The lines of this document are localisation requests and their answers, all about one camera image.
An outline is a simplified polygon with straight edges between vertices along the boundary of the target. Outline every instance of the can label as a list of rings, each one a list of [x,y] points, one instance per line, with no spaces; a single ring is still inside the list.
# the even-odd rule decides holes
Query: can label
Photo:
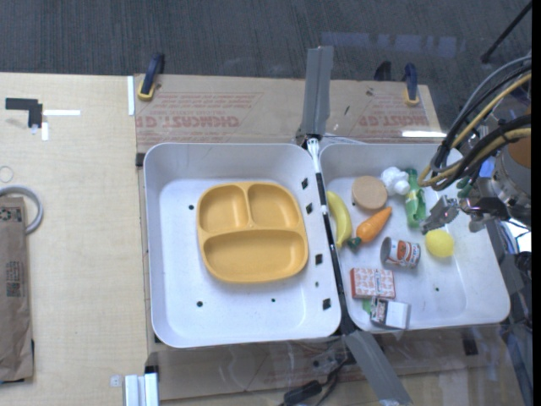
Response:
[[[384,263],[414,268],[421,257],[421,246],[405,240],[385,238],[380,255]]]

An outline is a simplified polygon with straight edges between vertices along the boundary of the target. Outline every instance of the toy carrot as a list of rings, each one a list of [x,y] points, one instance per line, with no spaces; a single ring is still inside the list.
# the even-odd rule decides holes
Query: toy carrot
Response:
[[[347,246],[352,250],[355,250],[362,242],[370,242],[374,239],[387,223],[387,220],[391,216],[391,212],[392,207],[387,206],[375,213],[369,219],[361,222],[355,231],[356,237],[349,239],[347,241]]]

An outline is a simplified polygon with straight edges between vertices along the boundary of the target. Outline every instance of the toy banana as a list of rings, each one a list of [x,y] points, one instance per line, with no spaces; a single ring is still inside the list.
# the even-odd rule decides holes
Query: toy banana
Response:
[[[352,237],[352,220],[342,198],[332,191],[326,193],[329,210],[336,223],[335,244],[337,248],[341,248],[342,244]]]

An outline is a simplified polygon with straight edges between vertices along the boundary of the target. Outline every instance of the toy lemon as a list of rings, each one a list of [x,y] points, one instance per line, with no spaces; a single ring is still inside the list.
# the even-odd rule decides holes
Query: toy lemon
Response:
[[[449,257],[455,250],[455,241],[445,230],[430,230],[425,235],[426,248],[436,257]]]

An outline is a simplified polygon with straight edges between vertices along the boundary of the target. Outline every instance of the gray floor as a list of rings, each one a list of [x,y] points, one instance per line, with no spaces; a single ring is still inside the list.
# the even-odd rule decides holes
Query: gray floor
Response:
[[[532,47],[529,0],[0,0],[0,71],[125,75],[153,52],[167,74],[304,78],[306,51],[334,45],[333,79],[371,80],[406,63],[429,86],[442,128],[501,64]]]

